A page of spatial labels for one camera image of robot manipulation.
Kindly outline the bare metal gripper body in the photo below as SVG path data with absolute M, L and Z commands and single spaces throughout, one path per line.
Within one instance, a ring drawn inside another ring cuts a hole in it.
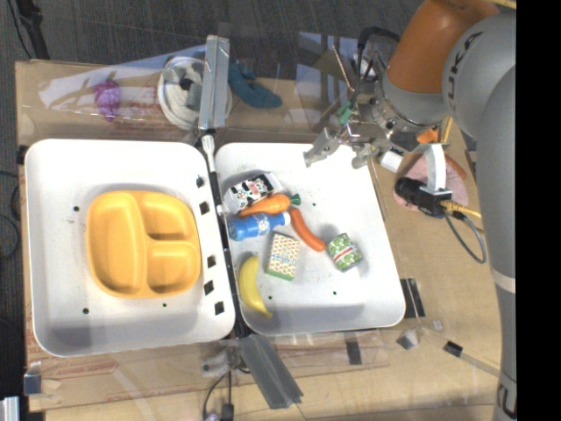
M 390 150 L 398 154 L 413 153 L 419 137 L 434 128 L 434 123 L 421 124 L 405 118 L 392 104 L 372 97 L 367 103 L 347 103 L 339 111 L 339 139 L 358 155 L 381 155 Z

